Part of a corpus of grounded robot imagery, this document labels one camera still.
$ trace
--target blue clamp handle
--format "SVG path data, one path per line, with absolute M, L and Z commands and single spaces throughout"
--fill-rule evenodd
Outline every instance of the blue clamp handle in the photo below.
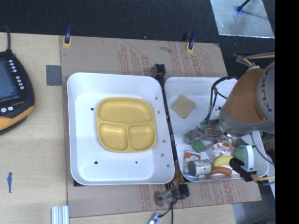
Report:
M 187 44 L 187 52 L 192 53 L 194 51 L 194 44 L 196 40 L 197 33 L 193 31 L 190 41 Z
M 70 46 L 71 45 L 71 21 L 67 22 L 66 35 L 64 37 L 63 44 L 65 46 Z

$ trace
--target silver metal sheet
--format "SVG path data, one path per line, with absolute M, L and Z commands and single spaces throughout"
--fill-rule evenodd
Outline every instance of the silver metal sheet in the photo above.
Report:
M 220 35 L 274 38 L 262 0 L 210 0 Z

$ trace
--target yellow plate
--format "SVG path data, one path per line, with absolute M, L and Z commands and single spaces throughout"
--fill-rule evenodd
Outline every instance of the yellow plate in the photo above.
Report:
M 137 98 L 106 98 L 96 112 L 98 138 L 114 152 L 142 152 L 153 148 L 157 127 L 152 107 Z

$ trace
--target yellow banana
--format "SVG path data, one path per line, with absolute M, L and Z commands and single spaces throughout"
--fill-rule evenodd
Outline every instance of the yellow banana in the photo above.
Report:
M 215 159 L 213 166 L 220 167 L 223 165 L 229 165 L 229 161 L 233 158 L 233 156 L 223 155 Z

